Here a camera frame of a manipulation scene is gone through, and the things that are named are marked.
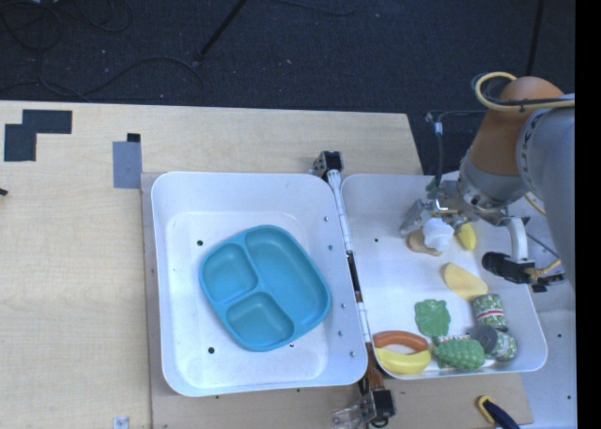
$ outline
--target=brown toy sausage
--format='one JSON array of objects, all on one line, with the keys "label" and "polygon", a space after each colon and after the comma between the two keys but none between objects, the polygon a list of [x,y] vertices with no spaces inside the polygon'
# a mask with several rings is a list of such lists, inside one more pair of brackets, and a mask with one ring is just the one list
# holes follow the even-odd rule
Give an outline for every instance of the brown toy sausage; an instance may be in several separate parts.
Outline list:
[{"label": "brown toy sausage", "polygon": [[406,345],[417,351],[426,350],[428,342],[424,337],[405,330],[383,330],[373,335],[375,347],[385,347],[390,344]]}]

